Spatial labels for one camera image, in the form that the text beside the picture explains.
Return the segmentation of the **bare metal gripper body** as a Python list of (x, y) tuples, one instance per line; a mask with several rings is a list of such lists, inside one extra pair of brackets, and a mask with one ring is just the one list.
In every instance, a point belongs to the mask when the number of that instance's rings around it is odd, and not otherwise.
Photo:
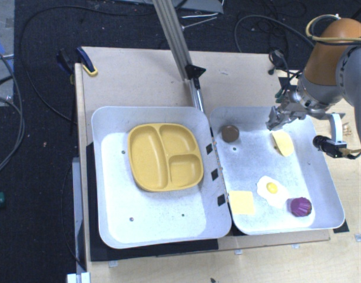
[(277, 102), (277, 118), (281, 121), (303, 120), (306, 116), (321, 119), (327, 111), (327, 105), (322, 104), (309, 95), (307, 91), (288, 90)]

